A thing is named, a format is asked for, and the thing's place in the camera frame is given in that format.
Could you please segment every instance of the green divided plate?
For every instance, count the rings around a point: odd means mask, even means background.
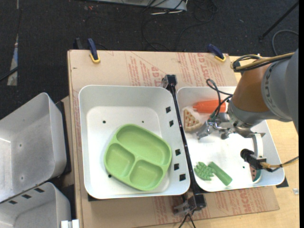
[[[160,185],[171,159],[171,147],[161,137],[135,124],[126,124],[108,144],[104,165],[123,183],[149,191]]]

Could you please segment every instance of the blue clamp handle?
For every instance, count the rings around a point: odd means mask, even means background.
[[[87,40],[87,43],[88,43],[90,51],[91,51],[90,57],[91,57],[92,61],[94,63],[99,63],[100,62],[100,58],[99,58],[99,56],[97,54],[96,46],[95,46],[95,43],[94,43],[93,39],[89,38]]]
[[[225,59],[225,57],[224,57],[223,53],[220,51],[220,49],[218,49],[216,46],[214,46],[212,44],[207,45],[207,51],[214,53],[215,56],[219,57],[222,60]]]

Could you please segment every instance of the white plastic tray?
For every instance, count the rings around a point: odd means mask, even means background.
[[[1,228],[59,228],[62,220],[71,220],[70,203],[49,182],[0,203]]]
[[[235,91],[235,87],[218,88],[223,92],[231,94]],[[226,97],[226,95],[220,95],[221,99]],[[198,113],[192,109],[192,106],[199,101],[216,100],[217,98],[216,91],[210,87],[184,87],[179,89],[177,91],[177,102],[181,118],[183,119],[183,111],[187,108],[198,120],[204,123],[208,119],[209,114]],[[252,131],[266,133],[262,140],[264,156],[267,157],[267,162],[273,164],[281,163],[266,121],[252,128]],[[228,186],[225,186],[217,177],[212,177],[211,181],[205,181],[195,175],[197,184],[205,191],[213,192],[278,185],[285,178],[283,168],[275,172],[262,170],[260,179],[252,182],[249,164],[244,162],[240,157],[242,149],[254,150],[252,139],[245,139],[235,133],[230,134],[226,140],[222,140],[218,131],[214,131],[200,140],[197,139],[195,133],[185,132],[185,136],[193,167],[198,162],[208,165],[213,161],[233,179]]]
[[[41,93],[0,121],[0,202],[60,175],[67,156],[62,115]]]
[[[79,108],[84,180],[89,195],[96,199],[113,199],[180,195],[188,190],[187,160],[169,91],[161,87],[88,85],[79,92]],[[151,191],[129,187],[109,177],[105,169],[106,147],[116,130],[124,124],[136,124],[153,132],[167,141],[172,149],[167,174]]]

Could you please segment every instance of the cardboard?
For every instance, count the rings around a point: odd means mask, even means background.
[[[98,51],[100,64],[94,64],[88,50],[68,51],[76,215],[82,228],[133,228],[180,223],[173,207],[181,197],[145,197],[89,201],[84,187],[79,90],[86,85],[159,86],[166,74],[175,74],[177,87],[206,86],[213,79],[218,86],[236,86],[230,58],[224,63],[209,53]],[[206,193],[207,207],[197,211],[193,220],[244,215],[278,210],[272,187]]]

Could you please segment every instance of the black floor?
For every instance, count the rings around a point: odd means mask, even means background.
[[[298,0],[189,0],[187,12],[82,0],[0,0],[0,77],[9,72],[18,34],[18,85],[0,81],[0,119],[41,92],[68,95],[67,51],[75,38],[98,49],[274,56],[298,48]]]

